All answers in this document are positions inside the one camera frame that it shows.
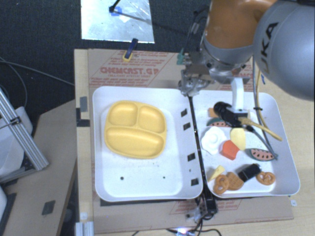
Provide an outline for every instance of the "toy watermelon slice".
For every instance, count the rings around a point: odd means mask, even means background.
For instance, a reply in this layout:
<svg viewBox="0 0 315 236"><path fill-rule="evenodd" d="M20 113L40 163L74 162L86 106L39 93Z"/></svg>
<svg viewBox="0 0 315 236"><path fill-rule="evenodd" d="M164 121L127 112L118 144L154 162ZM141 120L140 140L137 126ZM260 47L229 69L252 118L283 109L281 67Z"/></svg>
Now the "toy watermelon slice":
<svg viewBox="0 0 315 236"><path fill-rule="evenodd" d="M271 161L275 159L272 153L264 149L250 148L249 151L250 155L258 161Z"/></svg>
<svg viewBox="0 0 315 236"><path fill-rule="evenodd" d="M220 118L212 118L211 120L209 120L207 122L207 126L214 126L214 127L230 127L229 125L227 125L225 123L224 120L220 119Z"/></svg>

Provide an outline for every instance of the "kuka logo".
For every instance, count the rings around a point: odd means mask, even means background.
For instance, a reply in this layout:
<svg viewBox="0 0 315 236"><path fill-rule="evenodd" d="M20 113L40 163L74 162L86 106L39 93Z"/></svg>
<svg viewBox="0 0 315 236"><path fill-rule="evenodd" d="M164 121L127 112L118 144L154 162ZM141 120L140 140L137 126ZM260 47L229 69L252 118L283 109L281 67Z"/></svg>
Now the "kuka logo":
<svg viewBox="0 0 315 236"><path fill-rule="evenodd" d="M268 63L266 60L266 58L268 57L267 49L269 47L269 43L270 43L270 39L271 39L271 33L277 25L278 25L278 23L272 23L267 27L266 35L268 37L268 42L266 44L265 44L265 39L262 39L262 50L260 53L264 56L264 57L261 57L261 61L264 62L265 68L262 67L261 69L263 69L268 74L269 74L269 67L268 67Z"/></svg>

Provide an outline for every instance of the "white bracket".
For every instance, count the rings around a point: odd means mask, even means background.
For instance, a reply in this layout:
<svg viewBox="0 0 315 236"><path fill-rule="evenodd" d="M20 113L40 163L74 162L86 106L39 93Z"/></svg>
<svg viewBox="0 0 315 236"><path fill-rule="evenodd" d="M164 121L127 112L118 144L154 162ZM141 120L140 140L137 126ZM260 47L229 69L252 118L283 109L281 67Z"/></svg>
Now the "white bracket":
<svg viewBox="0 0 315 236"><path fill-rule="evenodd" d="M94 222L75 223L75 236L94 236Z"/></svg>
<svg viewBox="0 0 315 236"><path fill-rule="evenodd" d="M228 110L233 113L247 113L244 110L244 78L242 77L231 77L232 86L232 107Z"/></svg>

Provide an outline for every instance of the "cardboard sheet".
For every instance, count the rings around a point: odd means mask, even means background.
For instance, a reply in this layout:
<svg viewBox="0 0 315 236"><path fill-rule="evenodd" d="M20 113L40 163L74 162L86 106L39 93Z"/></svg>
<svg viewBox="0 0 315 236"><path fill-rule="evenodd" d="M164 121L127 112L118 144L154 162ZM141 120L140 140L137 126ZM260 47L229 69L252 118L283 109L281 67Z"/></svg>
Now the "cardboard sheet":
<svg viewBox="0 0 315 236"><path fill-rule="evenodd" d="M80 87L89 87L89 95L80 95L80 97L88 96L90 98L90 110L92 109L92 94L100 86L177 87L181 78L180 71L184 69L184 66L176 65L177 54L136 51L133 59L129 63L125 63L122 61L123 53L122 50L86 51L89 74L86 82L88 85ZM244 77L252 75L250 63L241 74ZM212 84L207 89L230 90L230 86ZM245 85L245 91L251 90L250 81ZM90 111L90 119L93 119L92 111ZM195 226L195 222L186 217L186 214L196 207L194 200L140 203L102 201L95 192L93 144L91 144L91 151L93 221L96 234ZM293 219L290 200L286 196L219 200L217 205L218 213L205 225Z"/></svg>

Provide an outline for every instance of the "orange toy cube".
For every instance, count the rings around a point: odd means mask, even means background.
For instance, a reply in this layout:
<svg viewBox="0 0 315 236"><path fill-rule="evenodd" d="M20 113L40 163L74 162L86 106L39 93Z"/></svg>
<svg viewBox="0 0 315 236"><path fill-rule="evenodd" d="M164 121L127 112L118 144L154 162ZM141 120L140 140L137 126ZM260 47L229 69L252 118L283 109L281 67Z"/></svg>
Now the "orange toy cube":
<svg viewBox="0 0 315 236"><path fill-rule="evenodd" d="M231 140L228 140L223 144L222 155L230 160L234 160L239 150L240 149Z"/></svg>

